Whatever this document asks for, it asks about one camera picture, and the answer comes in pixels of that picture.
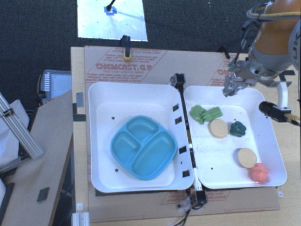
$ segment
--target blue tape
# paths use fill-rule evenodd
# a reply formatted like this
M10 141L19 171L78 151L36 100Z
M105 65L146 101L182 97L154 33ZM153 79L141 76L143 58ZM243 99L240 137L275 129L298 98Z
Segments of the blue tape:
M108 16L114 16L114 14L117 14L117 9L115 7L112 7L110 12L107 10L107 7L103 7L103 8L104 8L104 12Z

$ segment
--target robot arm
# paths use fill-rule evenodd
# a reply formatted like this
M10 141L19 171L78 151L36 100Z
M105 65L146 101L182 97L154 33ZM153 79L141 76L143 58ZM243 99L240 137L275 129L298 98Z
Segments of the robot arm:
M257 28L258 32L249 49L248 58L245 61L238 61L238 53L229 65L232 75L226 76L223 89L226 97L237 94L240 89L247 86L255 86L257 82L267 87L277 87L279 93L277 109L282 110L281 115L273 117L268 114L267 108L270 108L269 112L274 111L272 103L261 105L260 110L277 121L288 121L283 115L290 113L286 108L286 87L290 82L274 79L291 64L300 73L300 10L301 0L275 0L247 12L246 15L250 20L243 26L241 49L244 48L246 35L252 27Z

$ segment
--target beige round toy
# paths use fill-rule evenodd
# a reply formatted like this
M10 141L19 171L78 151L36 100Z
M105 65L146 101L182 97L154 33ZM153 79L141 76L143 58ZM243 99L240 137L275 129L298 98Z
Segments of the beige round toy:
M252 168L257 163L257 156L251 149L241 148L238 152L238 161L244 168Z
M220 119L211 121L208 128L211 135L216 138L224 138L229 132L227 124Z

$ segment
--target blue plate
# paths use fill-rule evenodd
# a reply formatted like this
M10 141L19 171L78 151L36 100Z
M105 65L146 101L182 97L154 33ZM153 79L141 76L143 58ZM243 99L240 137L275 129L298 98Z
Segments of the blue plate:
M146 116L130 119L111 141L115 159L142 180L157 177L169 165L176 151L174 137Z

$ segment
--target pink toy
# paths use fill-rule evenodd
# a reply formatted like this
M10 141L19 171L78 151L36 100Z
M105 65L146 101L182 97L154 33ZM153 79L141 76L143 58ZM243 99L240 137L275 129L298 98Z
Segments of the pink toy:
M267 179L268 170L265 168L263 163L257 163L252 170L252 179L256 182L263 182Z

